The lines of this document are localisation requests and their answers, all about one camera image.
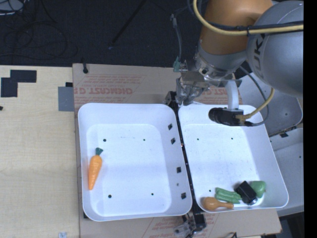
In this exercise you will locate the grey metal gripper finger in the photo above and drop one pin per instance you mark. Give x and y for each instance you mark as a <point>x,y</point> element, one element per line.
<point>182,95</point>
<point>196,93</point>

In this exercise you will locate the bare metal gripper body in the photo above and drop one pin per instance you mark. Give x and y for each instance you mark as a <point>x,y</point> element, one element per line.
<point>195,79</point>

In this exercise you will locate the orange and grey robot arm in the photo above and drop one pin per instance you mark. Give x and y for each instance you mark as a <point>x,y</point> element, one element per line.
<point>230,16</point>

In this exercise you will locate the brown cardboard board red print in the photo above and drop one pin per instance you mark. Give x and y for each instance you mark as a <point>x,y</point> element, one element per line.
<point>119,88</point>

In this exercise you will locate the white plastic tray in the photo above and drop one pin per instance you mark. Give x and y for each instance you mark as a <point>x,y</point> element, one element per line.
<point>128,162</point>
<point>223,157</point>

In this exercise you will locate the green bean pods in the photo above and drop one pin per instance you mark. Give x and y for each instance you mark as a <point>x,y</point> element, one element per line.
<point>226,195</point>

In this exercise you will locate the black box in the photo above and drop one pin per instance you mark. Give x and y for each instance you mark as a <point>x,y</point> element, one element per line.
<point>245,192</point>

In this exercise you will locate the orange chicken drumstick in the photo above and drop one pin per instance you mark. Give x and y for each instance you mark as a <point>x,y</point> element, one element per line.
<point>211,203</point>

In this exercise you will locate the orange carrot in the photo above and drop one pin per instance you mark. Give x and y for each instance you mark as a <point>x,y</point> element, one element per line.
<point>95,167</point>

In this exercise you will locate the green pepper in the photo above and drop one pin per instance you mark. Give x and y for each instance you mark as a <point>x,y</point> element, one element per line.
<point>259,188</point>

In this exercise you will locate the black cylinder on white bracket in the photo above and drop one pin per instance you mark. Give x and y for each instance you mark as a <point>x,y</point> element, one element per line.
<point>223,116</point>

